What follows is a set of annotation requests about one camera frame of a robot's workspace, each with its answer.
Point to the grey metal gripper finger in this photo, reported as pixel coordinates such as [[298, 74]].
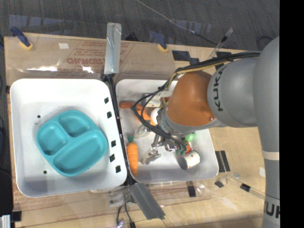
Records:
[[169, 147], [154, 152]]

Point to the white round toy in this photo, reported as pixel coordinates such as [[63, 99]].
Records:
[[154, 114]]

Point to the brown cardboard board red print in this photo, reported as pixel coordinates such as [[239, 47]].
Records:
[[71, 56]]

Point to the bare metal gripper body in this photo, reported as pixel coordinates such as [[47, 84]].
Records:
[[166, 140]]

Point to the orange toy food piece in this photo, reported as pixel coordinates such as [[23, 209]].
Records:
[[145, 116]]

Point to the clear plastic bottle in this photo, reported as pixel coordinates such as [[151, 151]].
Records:
[[142, 132], [147, 158]]

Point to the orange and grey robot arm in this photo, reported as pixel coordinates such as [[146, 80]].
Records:
[[237, 91]]

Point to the orange carrot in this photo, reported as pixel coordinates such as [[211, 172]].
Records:
[[132, 155]]

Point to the blue divided plate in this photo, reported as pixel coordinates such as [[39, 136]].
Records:
[[78, 151]]

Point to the green round toy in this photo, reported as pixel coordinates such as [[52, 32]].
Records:
[[191, 136]]

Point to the white plastic tray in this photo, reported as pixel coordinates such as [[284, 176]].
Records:
[[71, 91], [166, 170]]

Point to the red sausage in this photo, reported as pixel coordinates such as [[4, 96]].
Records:
[[126, 104]]

